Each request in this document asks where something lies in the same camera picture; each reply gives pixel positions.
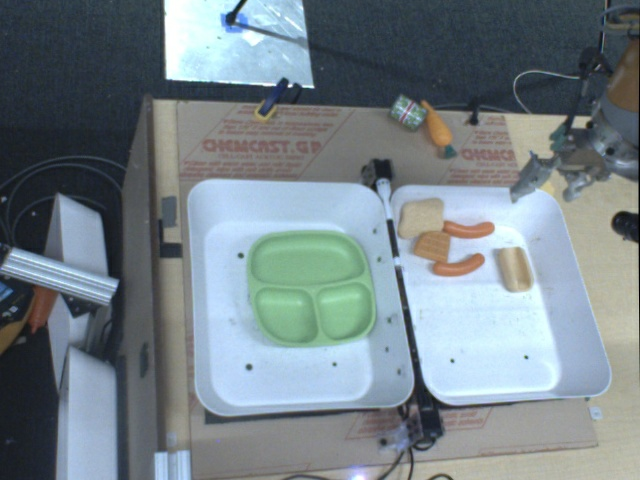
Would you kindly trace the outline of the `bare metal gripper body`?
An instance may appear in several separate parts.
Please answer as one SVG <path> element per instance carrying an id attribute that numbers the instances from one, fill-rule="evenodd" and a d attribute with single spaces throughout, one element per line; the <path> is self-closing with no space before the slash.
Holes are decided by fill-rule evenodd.
<path id="1" fill-rule="evenodd" d="M 560 169 L 585 172 L 595 178 L 610 175 L 637 182 L 639 150 L 608 127 L 571 129 L 553 141 L 553 151 L 561 159 Z"/>

